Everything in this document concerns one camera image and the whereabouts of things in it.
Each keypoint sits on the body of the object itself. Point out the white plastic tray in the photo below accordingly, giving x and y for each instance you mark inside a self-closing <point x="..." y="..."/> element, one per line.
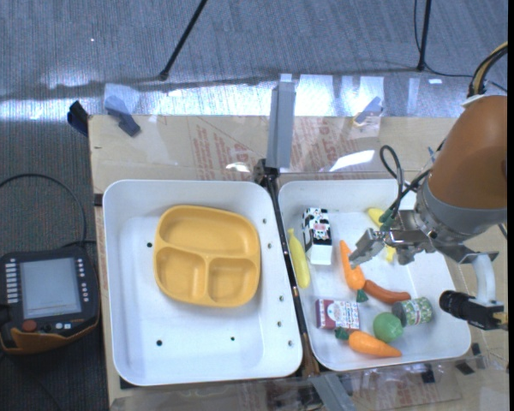
<point x="197" y="341"/>
<point x="428" y="281"/>

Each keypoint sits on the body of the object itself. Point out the yellow divided plate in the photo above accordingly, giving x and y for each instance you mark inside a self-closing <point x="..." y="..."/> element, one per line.
<point x="205" y="234"/>

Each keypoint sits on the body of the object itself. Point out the green labelled can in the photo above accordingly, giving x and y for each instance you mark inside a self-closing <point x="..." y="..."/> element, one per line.
<point x="415" y="311"/>

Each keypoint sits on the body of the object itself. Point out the brown cardboard board red print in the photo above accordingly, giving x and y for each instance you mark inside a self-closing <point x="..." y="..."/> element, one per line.
<point x="163" y="152"/>

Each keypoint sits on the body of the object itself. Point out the black cylinder on white bracket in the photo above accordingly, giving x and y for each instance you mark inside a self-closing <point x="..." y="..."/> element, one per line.
<point x="471" y="308"/>

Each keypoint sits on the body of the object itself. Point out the orange-brown sausage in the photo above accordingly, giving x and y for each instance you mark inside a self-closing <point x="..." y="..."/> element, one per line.
<point x="385" y="293"/>

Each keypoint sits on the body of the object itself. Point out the cow print milk carton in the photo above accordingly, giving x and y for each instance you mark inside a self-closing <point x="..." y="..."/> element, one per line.
<point x="319" y="234"/>

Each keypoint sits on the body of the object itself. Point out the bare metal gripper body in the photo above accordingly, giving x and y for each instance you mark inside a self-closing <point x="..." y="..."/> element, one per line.
<point x="411" y="236"/>

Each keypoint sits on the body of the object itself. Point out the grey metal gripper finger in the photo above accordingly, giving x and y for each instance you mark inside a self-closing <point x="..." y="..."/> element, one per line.
<point x="364" y="258"/>
<point x="368" y="240"/>

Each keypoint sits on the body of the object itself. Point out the yellow banana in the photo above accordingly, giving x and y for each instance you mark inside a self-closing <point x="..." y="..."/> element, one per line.
<point x="300" y="263"/>
<point x="376" y="216"/>

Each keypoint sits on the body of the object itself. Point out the green apple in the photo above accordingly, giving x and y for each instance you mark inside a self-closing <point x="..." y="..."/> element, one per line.
<point x="387" y="328"/>

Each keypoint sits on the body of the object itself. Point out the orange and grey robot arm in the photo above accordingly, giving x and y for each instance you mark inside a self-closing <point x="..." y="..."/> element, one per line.
<point x="471" y="165"/>

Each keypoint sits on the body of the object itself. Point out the maroon and white juice carton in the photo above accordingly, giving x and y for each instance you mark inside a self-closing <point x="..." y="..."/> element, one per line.
<point x="337" y="314"/>

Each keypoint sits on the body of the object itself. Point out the orange carrot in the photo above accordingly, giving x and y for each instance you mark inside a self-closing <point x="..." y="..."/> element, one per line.
<point x="352" y="274"/>
<point x="370" y="344"/>

